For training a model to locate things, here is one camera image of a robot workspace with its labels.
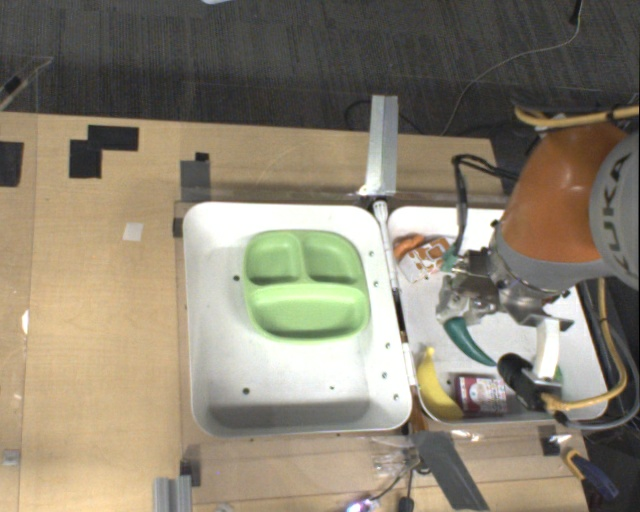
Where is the thin black and white rod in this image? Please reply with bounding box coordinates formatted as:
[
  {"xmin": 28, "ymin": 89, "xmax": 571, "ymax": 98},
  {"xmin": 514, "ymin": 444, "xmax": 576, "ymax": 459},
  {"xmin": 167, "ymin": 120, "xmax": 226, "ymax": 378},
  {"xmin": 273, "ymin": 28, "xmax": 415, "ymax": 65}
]
[{"xmin": 371, "ymin": 199, "xmax": 418, "ymax": 401}]

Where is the yellow banana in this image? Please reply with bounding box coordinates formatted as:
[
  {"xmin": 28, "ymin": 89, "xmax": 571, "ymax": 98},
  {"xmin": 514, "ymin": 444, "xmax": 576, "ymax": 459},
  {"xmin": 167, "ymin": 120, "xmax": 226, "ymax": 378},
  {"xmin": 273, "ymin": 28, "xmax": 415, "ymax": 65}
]
[{"xmin": 415, "ymin": 345, "xmax": 467, "ymax": 422}]

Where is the orange and white carton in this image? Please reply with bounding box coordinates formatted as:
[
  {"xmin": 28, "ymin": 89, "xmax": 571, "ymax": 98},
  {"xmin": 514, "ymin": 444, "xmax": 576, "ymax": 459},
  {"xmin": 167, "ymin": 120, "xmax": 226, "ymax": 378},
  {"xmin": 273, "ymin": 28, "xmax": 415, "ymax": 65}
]
[{"xmin": 399, "ymin": 236, "xmax": 453, "ymax": 285}]

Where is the orange carrot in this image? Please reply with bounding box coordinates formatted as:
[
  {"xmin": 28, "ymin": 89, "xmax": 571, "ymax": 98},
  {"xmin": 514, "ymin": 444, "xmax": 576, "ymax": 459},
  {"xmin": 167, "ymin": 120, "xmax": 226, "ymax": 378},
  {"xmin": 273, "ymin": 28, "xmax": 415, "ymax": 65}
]
[{"xmin": 393, "ymin": 233, "xmax": 427, "ymax": 260}]

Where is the white plastic tray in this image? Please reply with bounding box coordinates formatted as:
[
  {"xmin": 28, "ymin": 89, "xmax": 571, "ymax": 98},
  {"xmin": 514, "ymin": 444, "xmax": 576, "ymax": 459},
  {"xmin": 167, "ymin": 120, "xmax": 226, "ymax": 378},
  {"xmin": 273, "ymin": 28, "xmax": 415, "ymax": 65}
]
[
  {"xmin": 387, "ymin": 205, "xmax": 612, "ymax": 427},
  {"xmin": 181, "ymin": 200, "xmax": 414, "ymax": 439}
]

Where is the green divided plate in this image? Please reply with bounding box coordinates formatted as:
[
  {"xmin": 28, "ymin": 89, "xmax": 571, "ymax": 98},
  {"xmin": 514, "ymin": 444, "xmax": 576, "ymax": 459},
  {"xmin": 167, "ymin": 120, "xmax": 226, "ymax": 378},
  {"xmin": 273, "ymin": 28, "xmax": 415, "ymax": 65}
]
[{"xmin": 242, "ymin": 229, "xmax": 373, "ymax": 342}]

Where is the dark red carton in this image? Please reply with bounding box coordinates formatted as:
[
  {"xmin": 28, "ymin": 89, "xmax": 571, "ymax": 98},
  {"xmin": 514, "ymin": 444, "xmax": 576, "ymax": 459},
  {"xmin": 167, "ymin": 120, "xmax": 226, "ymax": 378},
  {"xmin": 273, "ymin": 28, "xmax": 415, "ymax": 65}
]
[{"xmin": 453, "ymin": 373, "xmax": 517, "ymax": 417}]

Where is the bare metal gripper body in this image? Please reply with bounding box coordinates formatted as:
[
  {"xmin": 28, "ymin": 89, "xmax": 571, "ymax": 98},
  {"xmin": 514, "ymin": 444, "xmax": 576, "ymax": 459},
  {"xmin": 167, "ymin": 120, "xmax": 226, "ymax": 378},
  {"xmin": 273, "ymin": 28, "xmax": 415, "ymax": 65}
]
[{"xmin": 438, "ymin": 247, "xmax": 551, "ymax": 325}]

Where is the green pepper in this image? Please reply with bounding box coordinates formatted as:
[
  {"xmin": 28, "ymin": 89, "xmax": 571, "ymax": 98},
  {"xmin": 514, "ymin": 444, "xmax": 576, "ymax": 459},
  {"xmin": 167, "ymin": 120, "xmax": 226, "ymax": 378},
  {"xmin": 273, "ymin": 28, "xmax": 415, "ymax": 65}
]
[{"xmin": 443, "ymin": 316, "xmax": 498, "ymax": 368}]

